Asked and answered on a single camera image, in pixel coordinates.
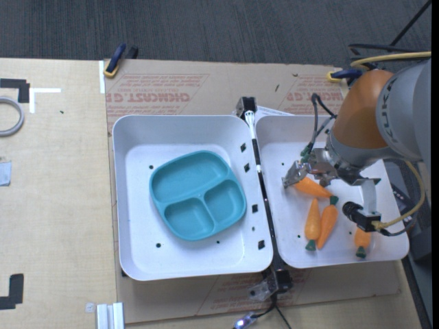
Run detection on yellow-orange carrot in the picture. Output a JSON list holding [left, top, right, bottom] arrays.
[[304, 198, 322, 252]]

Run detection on orange carrot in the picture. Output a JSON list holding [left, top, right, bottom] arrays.
[[294, 176, 334, 199], [316, 195, 340, 250], [353, 227, 372, 260]]

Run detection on blue divided plate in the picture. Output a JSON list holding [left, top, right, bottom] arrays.
[[148, 149, 248, 243]]

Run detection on black cylinder on white bracket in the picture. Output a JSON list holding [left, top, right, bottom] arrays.
[[342, 178, 382, 233]]

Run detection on grey tape roll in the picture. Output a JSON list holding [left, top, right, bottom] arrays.
[[0, 96, 25, 137]]

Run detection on black block with thin wires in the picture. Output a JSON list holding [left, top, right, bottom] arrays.
[[248, 268, 294, 302], [235, 96, 258, 118]]

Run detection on thin black and white rod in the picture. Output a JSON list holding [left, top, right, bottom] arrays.
[[244, 111, 278, 271]]

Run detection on white paper sheet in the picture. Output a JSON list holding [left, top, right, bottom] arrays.
[[256, 105, 296, 117]]

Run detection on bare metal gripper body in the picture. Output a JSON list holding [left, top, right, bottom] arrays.
[[301, 148, 381, 186]]

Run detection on brown cardboard board red print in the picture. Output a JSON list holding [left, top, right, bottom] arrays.
[[104, 59, 402, 324]]

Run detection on white plastic tray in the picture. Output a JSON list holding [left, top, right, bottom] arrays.
[[255, 114, 410, 269], [112, 114, 274, 282]]

